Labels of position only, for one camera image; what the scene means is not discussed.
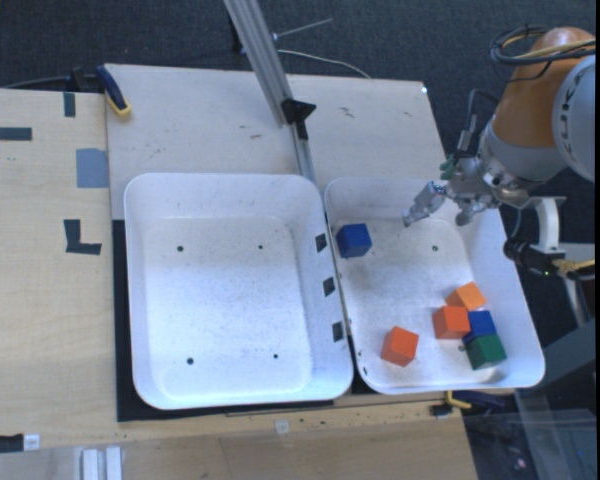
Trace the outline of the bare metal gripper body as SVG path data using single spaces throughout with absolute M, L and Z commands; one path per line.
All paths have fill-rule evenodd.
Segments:
M 449 155 L 443 162 L 443 194 L 462 213 L 480 213 L 502 204 L 523 207 L 536 182 L 515 176 L 497 159 Z

